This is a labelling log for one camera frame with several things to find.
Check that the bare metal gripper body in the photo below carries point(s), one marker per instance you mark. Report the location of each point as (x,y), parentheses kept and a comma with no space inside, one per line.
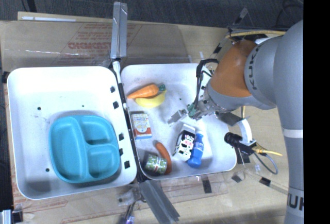
(201,109)

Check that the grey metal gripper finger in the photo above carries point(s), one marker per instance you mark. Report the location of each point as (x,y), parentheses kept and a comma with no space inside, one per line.
(175,116)

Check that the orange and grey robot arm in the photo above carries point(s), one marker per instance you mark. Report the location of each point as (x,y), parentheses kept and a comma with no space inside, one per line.
(268,68)

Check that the yellow banana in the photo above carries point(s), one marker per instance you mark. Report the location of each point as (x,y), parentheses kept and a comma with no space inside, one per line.
(150,102)

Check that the cow print milk carton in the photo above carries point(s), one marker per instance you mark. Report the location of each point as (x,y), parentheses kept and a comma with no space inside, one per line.
(184,144)

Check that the white and orange carton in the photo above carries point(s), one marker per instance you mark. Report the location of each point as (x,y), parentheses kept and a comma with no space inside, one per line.
(141,126)

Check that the white plastic tray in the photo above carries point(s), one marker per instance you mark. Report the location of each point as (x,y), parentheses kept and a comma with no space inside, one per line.
(180,78)
(33,94)

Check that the orange carrot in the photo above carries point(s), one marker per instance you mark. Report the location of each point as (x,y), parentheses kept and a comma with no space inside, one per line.
(144,91)

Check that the orange sausage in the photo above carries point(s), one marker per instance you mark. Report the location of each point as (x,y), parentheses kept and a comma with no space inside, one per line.
(165,154)

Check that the blue bottle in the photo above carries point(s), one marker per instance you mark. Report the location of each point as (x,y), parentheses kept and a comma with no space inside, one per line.
(197,151)

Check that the green can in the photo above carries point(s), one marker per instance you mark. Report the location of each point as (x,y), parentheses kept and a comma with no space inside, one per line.
(155,164)

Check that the blue divided plate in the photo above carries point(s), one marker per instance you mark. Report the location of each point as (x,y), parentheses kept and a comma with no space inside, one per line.
(77,151)

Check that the brown cardboard board, red print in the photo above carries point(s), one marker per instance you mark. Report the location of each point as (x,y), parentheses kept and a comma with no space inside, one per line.
(64,42)

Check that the black cylinder on white bracket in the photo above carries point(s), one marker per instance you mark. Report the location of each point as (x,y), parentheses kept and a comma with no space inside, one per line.
(236,139)

